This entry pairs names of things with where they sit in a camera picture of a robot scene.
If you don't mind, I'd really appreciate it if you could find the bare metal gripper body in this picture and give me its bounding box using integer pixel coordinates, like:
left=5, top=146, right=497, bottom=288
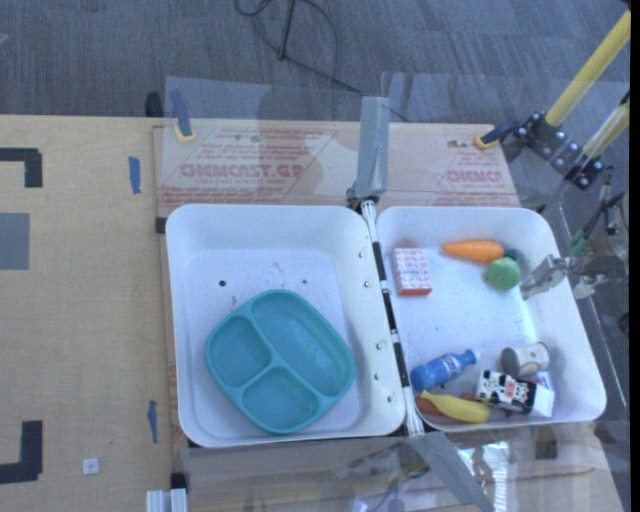
left=565, top=255, right=629, bottom=283

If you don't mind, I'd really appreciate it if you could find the green apple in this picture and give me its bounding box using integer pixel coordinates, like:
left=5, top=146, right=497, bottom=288
left=483, top=256, right=522, bottom=291

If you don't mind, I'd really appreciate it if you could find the orange carrot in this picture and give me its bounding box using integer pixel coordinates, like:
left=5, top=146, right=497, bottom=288
left=441, top=240, right=519, bottom=264

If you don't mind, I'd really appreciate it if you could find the white and orange can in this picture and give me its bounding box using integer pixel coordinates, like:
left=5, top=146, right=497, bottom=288
left=500, top=341, right=551, bottom=379

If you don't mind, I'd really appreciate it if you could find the white plastic tray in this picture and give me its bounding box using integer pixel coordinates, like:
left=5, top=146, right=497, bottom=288
left=164, top=203, right=407, bottom=449
left=375, top=205, right=608, bottom=434

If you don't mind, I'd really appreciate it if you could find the cow print milk carton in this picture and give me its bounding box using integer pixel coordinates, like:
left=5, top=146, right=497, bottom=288
left=473, top=368, right=556, bottom=419

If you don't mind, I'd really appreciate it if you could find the orange and white carton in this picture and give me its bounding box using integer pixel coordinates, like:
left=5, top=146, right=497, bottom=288
left=391, top=247, right=433, bottom=297

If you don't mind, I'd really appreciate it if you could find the blue bottle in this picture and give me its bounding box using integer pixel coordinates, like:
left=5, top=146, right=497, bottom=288
left=409, top=348, right=482, bottom=392

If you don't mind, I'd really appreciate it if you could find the yellow banana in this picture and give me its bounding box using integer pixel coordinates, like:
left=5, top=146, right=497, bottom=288
left=419, top=389, right=492, bottom=425

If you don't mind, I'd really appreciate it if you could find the thin black and white rod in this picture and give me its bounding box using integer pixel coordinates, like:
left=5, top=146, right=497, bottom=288
left=360, top=199, right=426, bottom=439

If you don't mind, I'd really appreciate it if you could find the orange sausage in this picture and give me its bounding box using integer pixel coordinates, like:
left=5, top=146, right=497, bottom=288
left=414, top=392, right=476, bottom=417

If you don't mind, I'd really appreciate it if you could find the brown cardboard board red print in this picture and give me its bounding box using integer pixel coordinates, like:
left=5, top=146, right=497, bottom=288
left=152, top=122, right=625, bottom=512

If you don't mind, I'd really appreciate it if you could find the teal divided plate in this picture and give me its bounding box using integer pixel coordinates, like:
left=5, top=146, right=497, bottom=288
left=204, top=288, right=357, bottom=435

